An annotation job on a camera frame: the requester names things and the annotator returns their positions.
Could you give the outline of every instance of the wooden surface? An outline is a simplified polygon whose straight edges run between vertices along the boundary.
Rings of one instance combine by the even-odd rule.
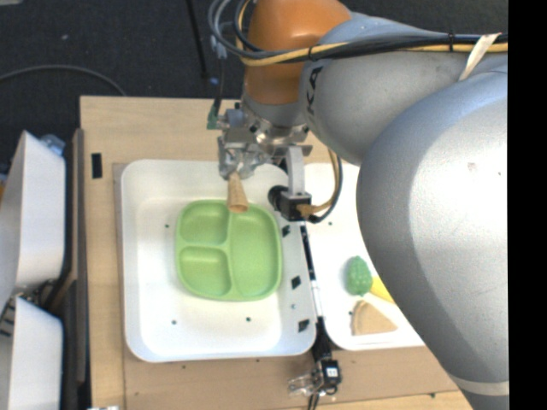
[[[209,360],[152,364],[125,345],[116,255],[113,166],[138,159],[216,161],[219,133],[206,131],[210,100],[82,97],[85,243],[88,278],[91,398],[95,407],[302,408],[287,395],[289,378],[313,367],[310,354],[259,360]],[[308,161],[325,162],[326,150],[311,136]],[[100,154],[102,177],[93,178],[91,156]],[[344,375],[329,408],[459,408],[469,405],[425,347],[335,351]],[[429,395],[437,394],[435,399]],[[341,404],[380,398],[396,400]]]

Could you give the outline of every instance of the dark background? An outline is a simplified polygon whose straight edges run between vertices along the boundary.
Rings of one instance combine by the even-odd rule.
[[[207,8],[192,0],[210,76]],[[509,0],[340,0],[351,10],[440,32],[507,32]],[[79,125],[81,95],[119,93],[104,81],[66,70],[3,75],[26,67],[63,64],[103,74],[129,96],[209,97],[186,0],[24,0],[0,6],[0,165],[15,152],[23,129],[69,140]],[[243,68],[231,56],[227,97],[238,97]],[[150,117],[153,126],[154,117]]]

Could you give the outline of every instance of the green toy vegetable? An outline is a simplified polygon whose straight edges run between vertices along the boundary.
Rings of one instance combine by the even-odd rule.
[[[359,255],[350,258],[347,264],[345,288],[352,295],[363,296],[373,286],[373,276],[367,263]]]

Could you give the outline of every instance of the brown toy cone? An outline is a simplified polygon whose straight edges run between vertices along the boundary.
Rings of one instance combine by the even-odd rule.
[[[228,177],[227,205],[228,209],[233,213],[244,213],[249,209],[249,201],[245,195],[238,172],[233,172]]]

